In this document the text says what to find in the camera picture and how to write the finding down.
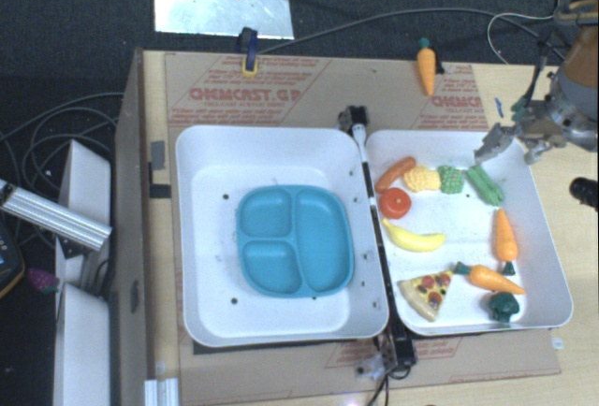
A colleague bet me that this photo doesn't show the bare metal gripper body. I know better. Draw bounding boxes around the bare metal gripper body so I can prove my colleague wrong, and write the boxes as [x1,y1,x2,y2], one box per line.
[512,98,598,152]

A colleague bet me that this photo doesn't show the green asparagus bundle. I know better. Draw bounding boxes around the green asparagus bundle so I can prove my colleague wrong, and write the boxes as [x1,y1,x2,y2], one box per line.
[465,165,506,208]

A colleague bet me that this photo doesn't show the green peas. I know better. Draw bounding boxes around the green peas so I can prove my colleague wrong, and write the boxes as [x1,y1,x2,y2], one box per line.
[436,165,466,196]

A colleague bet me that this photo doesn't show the yellow corn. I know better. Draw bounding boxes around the yellow corn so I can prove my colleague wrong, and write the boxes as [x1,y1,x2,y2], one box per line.
[402,165,443,194]

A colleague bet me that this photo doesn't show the white plastic tray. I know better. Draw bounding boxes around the white plastic tray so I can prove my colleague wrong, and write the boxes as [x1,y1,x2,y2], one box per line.
[174,124,391,348]
[364,128,575,338]

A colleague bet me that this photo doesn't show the orange carrot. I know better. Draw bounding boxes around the orange carrot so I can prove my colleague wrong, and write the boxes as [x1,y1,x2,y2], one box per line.
[416,36,438,97]
[453,260,527,297]
[494,208,519,277]

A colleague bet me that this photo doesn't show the orange sausage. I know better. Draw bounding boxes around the orange sausage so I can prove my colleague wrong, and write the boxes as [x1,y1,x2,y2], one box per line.
[373,155,417,195]

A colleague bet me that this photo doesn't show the red tomato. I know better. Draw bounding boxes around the red tomato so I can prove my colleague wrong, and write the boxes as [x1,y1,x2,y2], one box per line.
[378,186,414,221]

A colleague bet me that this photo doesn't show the yellow banana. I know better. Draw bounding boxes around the yellow banana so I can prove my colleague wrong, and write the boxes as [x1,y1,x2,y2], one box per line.
[380,217,447,254]

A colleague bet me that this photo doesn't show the thin black and white rod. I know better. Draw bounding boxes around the thin black and white rod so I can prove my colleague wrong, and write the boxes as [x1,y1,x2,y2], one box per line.
[354,123,406,341]

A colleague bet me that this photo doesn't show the green broccoli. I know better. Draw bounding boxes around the green broccoli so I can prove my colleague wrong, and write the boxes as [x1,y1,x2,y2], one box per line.
[488,291,522,324]

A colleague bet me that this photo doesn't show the pizza slice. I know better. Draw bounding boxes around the pizza slice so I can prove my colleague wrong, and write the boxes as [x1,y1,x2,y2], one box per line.
[397,269,455,323]

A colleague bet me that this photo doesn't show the blue divided plate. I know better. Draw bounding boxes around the blue divided plate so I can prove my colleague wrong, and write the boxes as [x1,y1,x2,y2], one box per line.
[235,184,356,299]

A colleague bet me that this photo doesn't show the brown cardboard board red print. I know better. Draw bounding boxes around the brown cardboard board red print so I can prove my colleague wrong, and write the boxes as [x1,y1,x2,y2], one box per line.
[163,51,562,397]

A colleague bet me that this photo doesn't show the purple grapes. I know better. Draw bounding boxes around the purple grapes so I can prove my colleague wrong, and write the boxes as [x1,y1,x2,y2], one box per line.
[24,267,62,295]

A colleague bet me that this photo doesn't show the black block with thin wires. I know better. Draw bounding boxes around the black block with thin wires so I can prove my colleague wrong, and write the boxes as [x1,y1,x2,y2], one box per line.
[338,105,371,132]
[381,332,418,375]

